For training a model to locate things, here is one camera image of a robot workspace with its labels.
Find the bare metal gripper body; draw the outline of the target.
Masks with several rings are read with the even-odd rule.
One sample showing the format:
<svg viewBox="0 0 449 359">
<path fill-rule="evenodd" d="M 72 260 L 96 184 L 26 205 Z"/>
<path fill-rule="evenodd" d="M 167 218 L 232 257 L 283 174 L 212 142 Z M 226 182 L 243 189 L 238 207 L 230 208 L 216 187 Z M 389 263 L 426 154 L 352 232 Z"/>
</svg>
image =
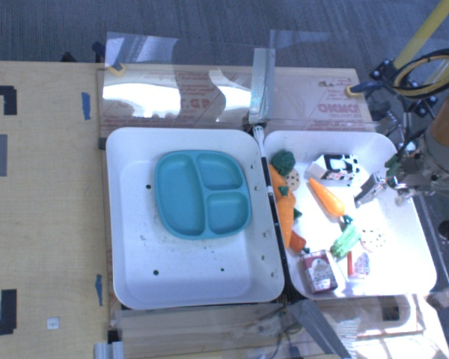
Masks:
<svg viewBox="0 0 449 359">
<path fill-rule="evenodd" d="M 397 192 L 399 200 L 420 193 L 432 193 L 436 164 L 426 154 L 394 154 L 386 163 L 385 181 Z"/>
</svg>

